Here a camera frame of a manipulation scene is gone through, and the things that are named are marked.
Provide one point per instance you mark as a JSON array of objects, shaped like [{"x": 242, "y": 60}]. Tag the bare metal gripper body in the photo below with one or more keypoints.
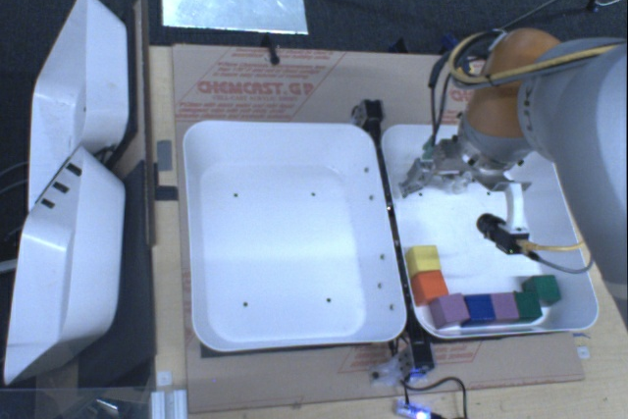
[{"x": 454, "y": 157}]

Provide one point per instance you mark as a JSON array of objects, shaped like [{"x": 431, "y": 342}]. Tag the orange cube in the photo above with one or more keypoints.
[{"x": 429, "y": 287}]

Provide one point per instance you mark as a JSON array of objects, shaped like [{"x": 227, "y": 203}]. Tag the black cylinder on white bracket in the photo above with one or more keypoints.
[{"x": 500, "y": 233}]

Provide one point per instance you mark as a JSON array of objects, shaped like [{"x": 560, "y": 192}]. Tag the brown cardboard board, red print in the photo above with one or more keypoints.
[{"x": 319, "y": 83}]

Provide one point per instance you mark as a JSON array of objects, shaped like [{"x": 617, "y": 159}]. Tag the purple cube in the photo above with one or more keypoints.
[
  {"x": 504, "y": 305},
  {"x": 449, "y": 310}
]

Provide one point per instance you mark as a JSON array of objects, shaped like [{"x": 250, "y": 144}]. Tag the white plastic tray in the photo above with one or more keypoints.
[
  {"x": 456, "y": 225},
  {"x": 284, "y": 235}
]

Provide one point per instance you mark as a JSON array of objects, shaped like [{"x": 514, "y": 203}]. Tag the green cube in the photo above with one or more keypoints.
[
  {"x": 529, "y": 306},
  {"x": 543, "y": 289}
]

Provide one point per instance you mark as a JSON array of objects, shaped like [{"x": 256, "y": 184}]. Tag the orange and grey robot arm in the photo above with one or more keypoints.
[{"x": 579, "y": 113}]

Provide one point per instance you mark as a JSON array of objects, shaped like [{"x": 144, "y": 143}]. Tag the yellow cube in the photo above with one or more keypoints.
[{"x": 423, "y": 259}]

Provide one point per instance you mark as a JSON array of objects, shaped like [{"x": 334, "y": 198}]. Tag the blue cube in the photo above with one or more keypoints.
[{"x": 480, "y": 308}]

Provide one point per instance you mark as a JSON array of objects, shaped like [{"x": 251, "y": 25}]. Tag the thin black rod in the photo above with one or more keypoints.
[{"x": 392, "y": 216}]

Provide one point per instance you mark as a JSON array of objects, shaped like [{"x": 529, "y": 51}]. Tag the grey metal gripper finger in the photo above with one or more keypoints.
[
  {"x": 454, "y": 181},
  {"x": 412, "y": 179}
]

